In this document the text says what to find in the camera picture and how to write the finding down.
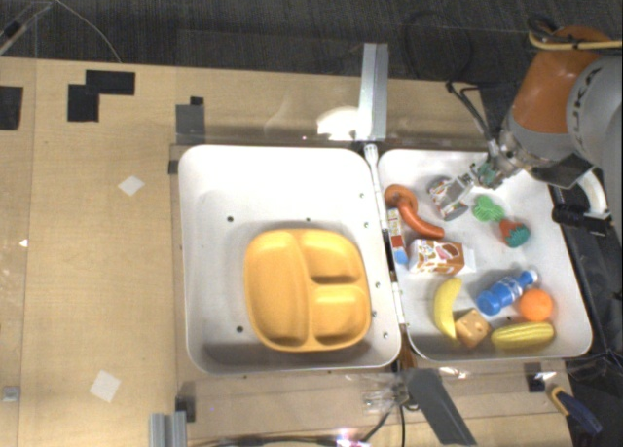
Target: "orange fruit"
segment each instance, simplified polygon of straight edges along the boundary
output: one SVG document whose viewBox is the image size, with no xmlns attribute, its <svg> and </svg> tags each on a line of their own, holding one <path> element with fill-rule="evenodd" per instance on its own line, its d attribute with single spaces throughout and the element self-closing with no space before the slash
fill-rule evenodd
<svg viewBox="0 0 623 447">
<path fill-rule="evenodd" d="M 533 322 L 547 319 L 552 315 L 553 309 L 552 297 L 537 287 L 527 290 L 519 299 L 519 312 Z"/>
</svg>

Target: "white tray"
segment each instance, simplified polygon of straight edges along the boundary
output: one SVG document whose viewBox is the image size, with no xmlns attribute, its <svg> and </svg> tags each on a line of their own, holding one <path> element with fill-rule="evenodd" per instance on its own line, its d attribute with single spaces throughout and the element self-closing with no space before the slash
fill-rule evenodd
<svg viewBox="0 0 623 447">
<path fill-rule="evenodd" d="M 373 368 L 396 358 L 400 332 L 370 170 L 361 157 L 345 149 L 196 146 L 180 160 L 179 190 L 187 346 L 199 369 Z M 372 325 L 347 349 L 274 351 L 248 319 L 244 254 L 262 232 L 309 227 L 343 234 L 359 248 Z"/>
<path fill-rule="evenodd" d="M 556 338 L 536 351 L 498 351 L 489 339 L 469 351 L 442 335 L 433 323 L 432 299 L 436 288 L 448 276 L 414 275 L 400 268 L 397 275 L 414 347 L 424 357 L 436 361 L 573 357 L 586 353 L 592 341 L 591 326 L 561 228 L 551 219 L 552 200 L 545 184 L 521 172 L 494 192 L 476 188 L 466 199 L 472 205 L 476 196 L 488 194 L 503 206 L 506 216 L 521 219 L 528 225 L 530 239 L 515 249 L 501 242 L 496 224 L 479 222 L 471 210 L 454 221 L 443 222 L 427 195 L 426 188 L 435 177 L 466 173 L 472 162 L 484 157 L 476 153 L 392 150 L 381 157 L 380 179 L 383 187 L 402 184 L 415 191 L 422 218 L 444 227 L 448 240 L 463 242 L 475 251 L 478 272 L 460 276 L 463 288 L 454 305 L 456 312 L 474 308 L 476 296 L 503 276 L 535 268 L 541 276 L 538 284 L 554 299 L 551 320 Z M 496 328 L 519 320 L 519 314 L 515 308 L 508 307 L 487 319 Z"/>
</svg>

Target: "dark floor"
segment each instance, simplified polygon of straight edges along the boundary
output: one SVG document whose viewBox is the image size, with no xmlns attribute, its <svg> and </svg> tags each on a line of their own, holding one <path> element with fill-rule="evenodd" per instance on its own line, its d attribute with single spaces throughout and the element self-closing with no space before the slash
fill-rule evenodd
<svg viewBox="0 0 623 447">
<path fill-rule="evenodd" d="M 0 0 L 0 25 L 31 1 L 42 0 Z M 392 77 L 442 80 L 469 58 L 462 80 L 509 83 L 485 92 L 489 110 L 502 113 L 512 82 L 531 60 L 530 13 L 612 37 L 622 33 L 622 0 L 61 1 L 95 23 L 124 62 L 356 76 L 361 44 L 386 42 Z M 36 32 L 36 40 L 29 31 L 10 55 L 114 60 L 96 33 L 59 5 L 41 17 Z M 617 265 L 620 278 L 620 258 Z M 607 303 L 610 310 L 617 302 Z M 605 317 L 600 310 L 598 304 L 596 317 Z M 620 327 L 609 330 L 620 339 Z M 603 376 L 585 373 L 575 382 L 575 392 L 606 425 L 593 445 L 623 445 L 621 376 L 609 365 Z"/>
</svg>

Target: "yellow cable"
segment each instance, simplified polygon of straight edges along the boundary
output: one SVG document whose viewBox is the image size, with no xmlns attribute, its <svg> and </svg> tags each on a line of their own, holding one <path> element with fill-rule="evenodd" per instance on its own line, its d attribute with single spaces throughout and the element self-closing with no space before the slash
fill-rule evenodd
<svg viewBox="0 0 623 447">
<path fill-rule="evenodd" d="M 608 40 L 604 42 L 577 42 L 572 44 L 550 44 L 538 40 L 532 32 L 528 33 L 530 43 L 542 49 L 543 51 L 575 51 L 575 50 L 592 50 L 592 49 L 620 49 L 623 47 L 621 40 Z"/>
</svg>

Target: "blue bottle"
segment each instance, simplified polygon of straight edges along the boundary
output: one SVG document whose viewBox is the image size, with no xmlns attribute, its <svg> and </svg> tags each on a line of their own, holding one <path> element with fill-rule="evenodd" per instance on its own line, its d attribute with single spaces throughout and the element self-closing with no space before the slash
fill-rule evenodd
<svg viewBox="0 0 623 447">
<path fill-rule="evenodd" d="M 535 271 L 524 271 L 519 276 L 506 276 L 486 289 L 476 298 L 478 310 L 485 316 L 495 316 L 503 307 L 507 307 L 517 300 L 526 286 L 538 279 Z"/>
</svg>

